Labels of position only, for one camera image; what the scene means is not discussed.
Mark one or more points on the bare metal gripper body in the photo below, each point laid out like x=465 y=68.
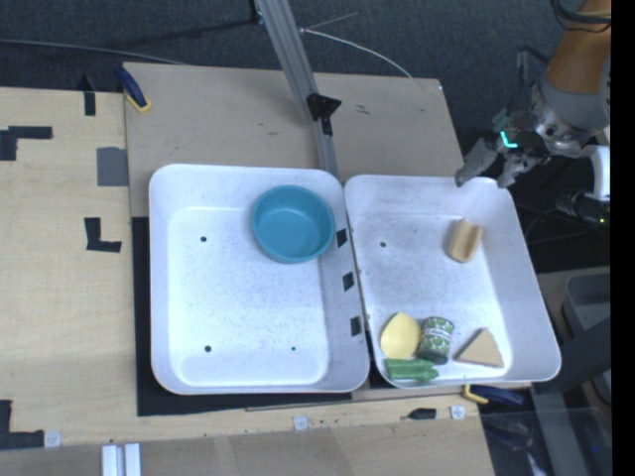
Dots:
x=541 y=139

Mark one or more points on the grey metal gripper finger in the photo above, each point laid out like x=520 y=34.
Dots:
x=473 y=164
x=513 y=171

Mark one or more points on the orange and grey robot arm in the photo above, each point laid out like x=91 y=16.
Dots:
x=580 y=62

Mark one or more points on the tan bread bun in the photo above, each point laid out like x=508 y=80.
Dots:
x=464 y=241

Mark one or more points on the white plastic tray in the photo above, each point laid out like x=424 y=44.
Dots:
x=238 y=305
x=426 y=280

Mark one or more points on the green printed can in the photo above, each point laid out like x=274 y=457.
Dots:
x=436 y=340

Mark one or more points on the tan triangular sandwich slice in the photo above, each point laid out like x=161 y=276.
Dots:
x=483 y=351

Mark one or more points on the yellow lemon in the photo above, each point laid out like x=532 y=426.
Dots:
x=399 y=337

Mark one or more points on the blue bowl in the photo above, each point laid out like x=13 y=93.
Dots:
x=292 y=226

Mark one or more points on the brown cardboard board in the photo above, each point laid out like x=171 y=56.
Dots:
x=278 y=132

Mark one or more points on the green asparagus bundle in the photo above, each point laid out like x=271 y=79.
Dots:
x=409 y=369

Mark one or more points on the black cylinder on white bracket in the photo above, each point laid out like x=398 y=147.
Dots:
x=590 y=186

